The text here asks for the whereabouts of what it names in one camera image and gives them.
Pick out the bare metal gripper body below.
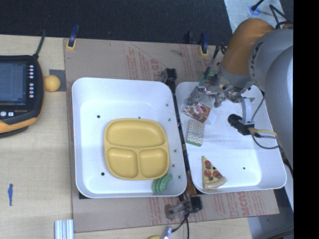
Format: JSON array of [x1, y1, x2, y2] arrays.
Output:
[[198, 82, 251, 104]]

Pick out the orange and white carton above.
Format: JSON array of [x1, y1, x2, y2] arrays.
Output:
[[181, 102, 212, 124]]

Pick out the yellow patterned box green edge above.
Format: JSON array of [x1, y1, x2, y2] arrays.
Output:
[[185, 119, 205, 147]]

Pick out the white plastic tray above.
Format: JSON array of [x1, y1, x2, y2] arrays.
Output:
[[175, 81, 288, 194], [71, 77, 187, 199]]

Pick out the pizza slice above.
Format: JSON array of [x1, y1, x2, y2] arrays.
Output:
[[201, 155, 228, 191]]

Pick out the yellow divided plate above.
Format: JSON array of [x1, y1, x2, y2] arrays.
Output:
[[104, 118, 170, 181]]

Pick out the green pea pods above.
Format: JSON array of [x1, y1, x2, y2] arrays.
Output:
[[151, 173, 173, 194]]

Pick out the brown cardboard board red print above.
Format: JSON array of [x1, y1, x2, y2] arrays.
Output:
[[63, 38, 280, 233]]

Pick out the yellow lemon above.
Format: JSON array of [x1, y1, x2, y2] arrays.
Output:
[[43, 74, 61, 93]]

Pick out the black cylinder on white bracket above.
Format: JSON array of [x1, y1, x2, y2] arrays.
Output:
[[227, 97, 256, 136]]

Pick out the black block with thin wires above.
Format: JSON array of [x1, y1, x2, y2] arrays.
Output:
[[164, 194, 203, 220], [159, 68, 178, 85]]

